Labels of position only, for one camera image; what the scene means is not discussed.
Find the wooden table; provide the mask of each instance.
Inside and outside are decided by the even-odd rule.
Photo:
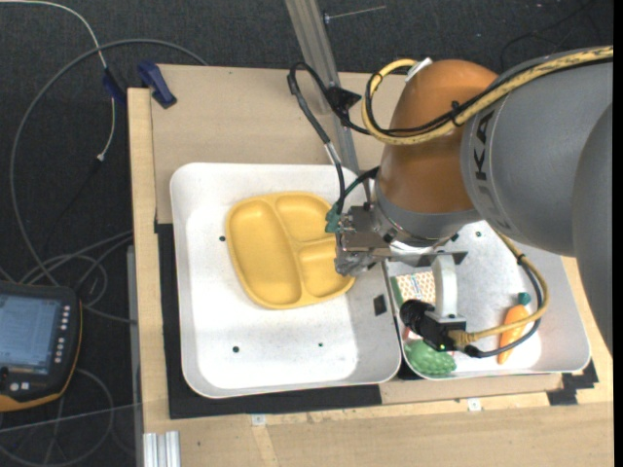
[[[171,420],[154,231],[155,217],[171,220],[170,175],[186,162],[326,163],[326,155],[287,90],[285,71],[161,68],[178,96],[174,116],[148,90],[128,93],[144,432],[179,431],[185,467],[613,465],[612,359],[572,259],[564,259],[565,268],[599,377],[594,388],[577,390],[578,405],[550,406],[546,391],[563,386],[554,374],[392,380],[381,385],[380,406],[269,414],[259,424],[246,414]],[[366,79],[342,75],[354,91],[363,91]],[[382,123],[401,91],[399,79],[385,81],[375,96]],[[311,88],[304,82],[309,95]],[[378,164],[381,144],[355,141],[361,168]]]

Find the toy carrot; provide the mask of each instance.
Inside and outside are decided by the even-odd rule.
[[[528,313],[528,310],[526,309],[526,305],[530,301],[531,301],[530,294],[528,294],[527,292],[520,292],[519,296],[517,297],[518,303],[514,305],[513,307],[511,307],[506,312],[506,317],[504,318],[504,324],[513,323],[513,322],[516,322],[518,320],[521,320],[529,316],[530,314]],[[522,325],[521,327],[517,327],[516,329],[511,329],[506,332],[502,332],[502,335],[499,338],[499,347],[505,347],[511,342],[516,341],[518,338],[522,336],[522,334],[524,333],[524,329],[526,329],[526,325]],[[499,353],[497,355],[497,363],[499,365],[504,363],[510,356],[511,352],[512,352],[512,348],[508,349],[507,351],[504,351],[503,353]]]

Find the white cable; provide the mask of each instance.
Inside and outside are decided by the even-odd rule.
[[[65,7],[64,5],[60,5],[55,2],[46,2],[44,0],[0,0],[0,4],[39,5],[39,6],[44,6],[44,7],[47,6],[47,7],[55,7],[57,9],[62,9],[63,11],[68,12],[72,16],[75,16],[82,22],[82,24],[89,31],[89,34],[91,35],[93,42],[95,43],[95,46],[99,47],[99,41],[97,40],[97,37],[95,36],[95,33],[93,32],[93,29],[91,28],[91,25],[87,22],[85,18],[83,18],[80,14],[78,14],[73,9],[70,9],[69,7]],[[106,62],[106,59],[104,58],[104,54],[102,53],[102,51],[99,51],[97,54],[99,55],[99,60],[101,61],[102,66],[104,66],[104,69],[107,69],[108,63]],[[106,153],[108,152],[108,148],[110,147],[110,144],[113,141],[113,137],[115,136],[115,122],[117,121],[117,107],[115,105],[114,97],[111,97],[110,104],[111,104],[110,107],[111,107],[111,114],[112,114],[110,133],[108,134],[108,140],[106,141],[106,145],[103,151],[101,151],[96,156],[97,159],[101,162],[103,162],[104,159],[106,159]]]

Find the yellow plate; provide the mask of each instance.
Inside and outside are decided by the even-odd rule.
[[[329,203],[288,192],[248,198],[227,215],[238,279],[259,305],[285,309],[344,294],[354,277],[335,272],[335,237],[324,231]]]

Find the black floor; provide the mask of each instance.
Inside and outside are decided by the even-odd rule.
[[[286,68],[300,59],[283,0],[48,0],[68,6],[91,24],[101,43],[158,38],[184,46],[214,65]],[[555,51],[613,42],[612,0],[318,0],[330,17],[327,30],[338,68],[370,72],[399,56],[463,58],[501,72]],[[337,17],[382,7],[369,13]],[[38,91],[92,41],[75,17],[43,7],[0,3],[0,278],[13,280],[36,267],[24,246],[12,205],[9,166],[22,117]],[[128,86],[139,86],[135,66],[144,58],[191,63],[183,54],[153,46],[127,46],[105,55]],[[110,105],[97,57],[78,65],[41,99],[23,127],[15,158],[18,209],[43,260],[78,251],[131,230],[126,113],[105,161],[95,164],[110,129]],[[85,303],[128,317],[126,250],[115,241],[94,249],[102,262],[79,290]],[[88,260],[55,271],[76,287]],[[59,402],[5,413],[0,466],[133,465],[128,323],[85,314],[79,368],[60,416],[29,436],[19,425],[54,421]],[[117,413],[109,408],[109,396]],[[80,460],[90,449],[96,453]]]

